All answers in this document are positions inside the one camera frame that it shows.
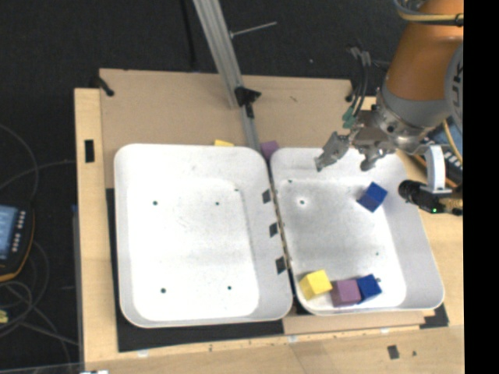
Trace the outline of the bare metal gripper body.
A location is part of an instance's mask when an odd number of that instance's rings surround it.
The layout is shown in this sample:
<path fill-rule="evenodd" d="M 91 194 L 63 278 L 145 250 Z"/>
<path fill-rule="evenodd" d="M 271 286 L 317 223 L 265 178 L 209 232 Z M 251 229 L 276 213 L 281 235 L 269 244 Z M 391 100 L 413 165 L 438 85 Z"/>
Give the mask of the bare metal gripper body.
<path fill-rule="evenodd" d="M 416 152 L 427 127 L 409 124 L 389 108 L 361 110 L 350 129 L 349 140 L 357 148 Z"/>

